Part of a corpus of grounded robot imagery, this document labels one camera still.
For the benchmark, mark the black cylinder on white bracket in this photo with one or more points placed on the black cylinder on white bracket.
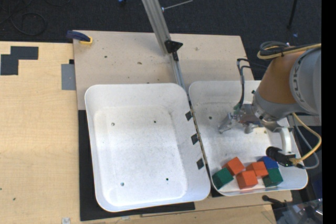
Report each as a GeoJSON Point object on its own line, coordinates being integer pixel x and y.
{"type": "Point", "coordinates": [284, 144]}

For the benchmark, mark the pale wood board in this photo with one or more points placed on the pale wood board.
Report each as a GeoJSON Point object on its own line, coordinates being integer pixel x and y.
{"type": "Point", "coordinates": [126, 60]}

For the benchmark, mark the white plastic tray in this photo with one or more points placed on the white plastic tray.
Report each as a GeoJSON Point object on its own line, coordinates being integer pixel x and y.
{"type": "Point", "coordinates": [141, 144]}
{"type": "Point", "coordinates": [236, 144]}

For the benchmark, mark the orange cube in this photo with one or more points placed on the orange cube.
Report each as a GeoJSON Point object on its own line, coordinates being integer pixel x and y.
{"type": "Point", "coordinates": [246, 179]}
{"type": "Point", "coordinates": [235, 165]}
{"type": "Point", "coordinates": [260, 168]}

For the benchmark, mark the green cube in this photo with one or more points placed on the green cube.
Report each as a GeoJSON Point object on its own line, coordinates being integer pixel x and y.
{"type": "Point", "coordinates": [222, 177]}
{"type": "Point", "coordinates": [274, 177]}

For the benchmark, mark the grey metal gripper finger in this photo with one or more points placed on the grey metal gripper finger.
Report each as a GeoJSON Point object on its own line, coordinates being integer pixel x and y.
{"type": "Point", "coordinates": [225, 124]}
{"type": "Point", "coordinates": [249, 128]}

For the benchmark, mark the blue cube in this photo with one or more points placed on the blue cube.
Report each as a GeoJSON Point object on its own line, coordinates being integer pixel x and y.
{"type": "Point", "coordinates": [269, 162]}

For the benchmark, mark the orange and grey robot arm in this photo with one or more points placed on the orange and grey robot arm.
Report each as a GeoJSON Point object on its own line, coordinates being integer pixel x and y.
{"type": "Point", "coordinates": [294, 81]}

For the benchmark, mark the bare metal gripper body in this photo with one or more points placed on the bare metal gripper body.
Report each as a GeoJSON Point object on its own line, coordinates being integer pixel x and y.
{"type": "Point", "coordinates": [247, 115]}

